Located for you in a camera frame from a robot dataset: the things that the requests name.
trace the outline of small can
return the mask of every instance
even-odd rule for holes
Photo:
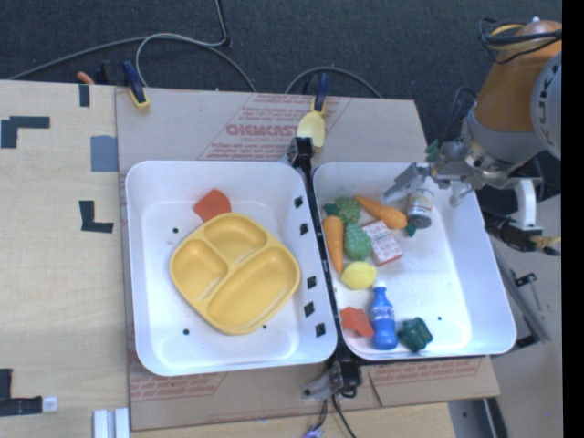
[[[408,202],[408,224],[414,225],[418,229],[430,227],[432,219],[430,212],[433,206],[434,195],[430,190],[420,188],[410,193]]]

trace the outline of cardboard sheet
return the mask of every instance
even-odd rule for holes
[[[163,378],[141,366],[133,343],[124,180],[148,160],[278,161],[285,157],[311,97],[149,89],[136,109],[116,92],[121,232],[128,326],[132,430],[314,414],[302,384],[324,365]],[[409,100],[327,99],[326,139],[313,166],[332,161],[423,162],[425,140]],[[362,368],[363,384],[346,410],[447,402],[498,394],[489,358],[400,362]]]

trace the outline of yellow plate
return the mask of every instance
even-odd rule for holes
[[[292,297],[300,267],[262,225],[219,214],[187,236],[172,254],[172,282],[197,312],[225,334],[249,333]]]

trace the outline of cable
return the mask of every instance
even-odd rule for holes
[[[505,33],[524,27],[524,23],[498,23],[493,19],[483,18],[479,23],[479,39],[495,63],[503,65],[525,54],[536,52],[562,38],[562,30],[545,33],[505,36]],[[499,60],[496,51],[519,50],[514,55]]]
[[[325,399],[322,402],[322,407],[320,408],[320,415],[318,416],[318,421],[315,426],[313,426],[302,438],[320,438],[322,436],[323,431],[320,430],[323,423],[327,419],[327,410],[329,408],[329,400]]]
[[[122,39],[122,40],[117,40],[114,42],[109,42],[108,44],[101,44],[99,46],[94,46],[94,47],[90,47],[90,48],[86,48],[85,50],[81,50],[79,52],[75,52],[73,54],[61,57],[61,58],[57,58],[56,60],[50,61],[45,63],[44,65],[39,65],[38,67],[34,67],[31,68],[27,71],[23,71],[22,73],[18,73],[10,78],[7,79],[21,79],[24,77],[27,77],[28,75],[32,75],[34,73],[37,73],[39,71],[42,71],[46,68],[51,68],[54,67],[55,65],[59,65],[61,63],[65,63],[69,60],[72,60],[74,58],[79,58],[79,57],[83,57],[84,55],[88,55],[88,54],[92,54],[94,52],[99,52],[100,50],[104,50],[106,48],[110,48],[110,47],[118,47],[118,46],[125,46],[128,44],[133,44],[136,42],[141,42],[142,40],[144,40],[146,37],[131,37],[128,39]]]
[[[337,396],[334,394],[332,396],[332,404],[335,406],[335,409],[339,413],[339,417],[342,420],[343,424],[345,425],[345,428],[347,429],[347,432],[349,432],[349,435],[351,436],[351,438],[357,438],[357,436],[355,436],[355,433],[353,433],[353,431],[349,427],[349,424],[345,420],[345,416],[343,415],[343,412],[340,411],[339,403],[337,402]]]
[[[446,128],[444,129],[442,138],[439,139],[439,143],[442,145],[444,142],[448,141],[451,131],[454,125],[458,125],[461,119],[461,112],[463,111],[463,101],[465,94],[468,98],[467,100],[471,104],[475,104],[476,101],[476,94],[470,90],[469,88],[465,88],[464,86],[459,87],[456,92],[454,93],[454,100],[452,107],[450,108],[450,115],[448,117],[448,121],[446,122]]]
[[[142,82],[142,84],[144,86],[148,86],[148,84],[146,83],[146,81],[144,80],[144,76],[141,73],[141,63],[140,63],[140,55],[142,50],[144,49],[144,47],[151,42],[154,39],[168,39],[168,40],[174,40],[174,41],[179,41],[179,42],[186,42],[189,44],[193,44],[196,45],[198,47],[202,47],[205,48],[207,50],[210,50],[211,52],[213,52],[214,54],[216,54],[218,57],[222,58],[223,60],[225,60],[226,62],[228,62],[233,68],[235,68],[239,74],[245,79],[245,82],[247,83],[247,85],[249,86],[249,88],[253,91],[253,92],[257,92],[256,91],[256,87],[254,86],[253,81],[251,80],[250,77],[248,77],[246,75],[246,73],[241,69],[241,67],[239,67],[239,65],[237,65],[231,58],[229,58],[227,55],[221,53],[219,50],[217,50],[214,47],[210,47],[207,46],[205,44],[202,44],[201,42],[195,40],[195,39],[191,39],[190,37],[187,36],[181,36],[179,34],[172,34],[172,33],[160,33],[160,34],[153,34],[152,36],[148,36],[146,37],[142,43],[140,44],[140,46],[138,47],[138,50],[136,51],[136,71],[138,72],[138,76],[140,77],[140,80]]]
[[[47,62],[43,65],[38,66],[38,67],[34,67],[34,68],[31,68],[27,71],[23,71],[22,73],[18,73],[10,78],[7,78],[7,79],[15,80],[15,79],[25,78],[29,75],[32,75],[32,74],[37,73],[39,71],[42,71],[44,69],[54,67],[54,66],[59,65],[61,63],[65,63],[65,62],[72,60],[74,58],[79,58],[79,57],[83,57],[83,56],[88,55],[88,54],[99,52],[99,51],[104,50],[106,48],[119,47],[119,46],[125,46],[128,44],[140,43],[138,50],[136,52],[136,69],[137,69],[138,74],[141,78],[141,81],[144,83],[144,85],[146,85],[146,83],[144,82],[143,76],[141,74],[141,70],[140,70],[141,52],[144,49],[144,47],[152,40],[158,39],[158,38],[165,38],[165,39],[172,39],[172,40],[180,40],[182,42],[188,42],[188,43],[194,44],[196,46],[204,47],[204,48],[211,50],[216,55],[218,55],[219,57],[226,60],[232,67],[234,67],[244,77],[244,79],[247,82],[247,84],[249,85],[250,89],[253,90],[254,92],[256,92],[254,84],[251,82],[250,78],[244,73],[244,71],[229,57],[222,54],[218,50],[214,49],[214,47],[222,46],[229,40],[229,37],[227,35],[227,28],[226,28],[225,21],[224,21],[223,10],[221,7],[221,2],[219,0],[214,0],[214,4],[215,4],[215,8],[217,10],[217,16],[219,18],[219,25],[221,27],[221,34],[222,34],[222,37],[218,42],[204,42],[201,40],[189,38],[187,36],[180,36],[180,35],[176,35],[176,34],[172,34],[172,33],[160,33],[160,34],[154,34],[151,36],[131,37],[131,38],[127,38],[127,39],[117,40],[114,42],[109,42],[107,44],[101,44],[99,46],[90,47],[90,48],[81,50],[79,52],[69,54],[67,56],[58,58],[56,60]]]
[[[321,71],[332,71],[334,73],[340,73],[341,75],[345,75],[349,78],[353,78],[354,80],[358,81],[360,84],[362,84],[363,86],[365,86],[365,88],[367,88],[369,91],[371,91],[373,94],[375,94],[375,96],[377,96],[380,99],[383,99],[383,96],[380,94],[380,92],[378,90],[376,90],[370,83],[368,83],[365,79],[359,77],[358,75],[355,75],[354,73],[351,73],[350,71],[347,71],[346,69],[343,68],[335,68],[335,67],[314,67],[314,68],[310,68],[306,71],[303,71],[302,73],[300,73],[297,77],[295,77],[292,82],[290,82],[290,84],[288,84],[286,90],[284,91],[284,94],[289,94],[290,91],[292,90],[292,88],[294,86],[296,86],[296,84],[306,75],[310,75],[312,73],[319,73]]]

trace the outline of water bottle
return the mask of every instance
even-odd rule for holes
[[[370,306],[370,321],[373,326],[373,347],[379,350],[395,349],[398,337],[395,333],[393,305],[387,299],[387,286],[381,281],[373,284],[375,298]]]

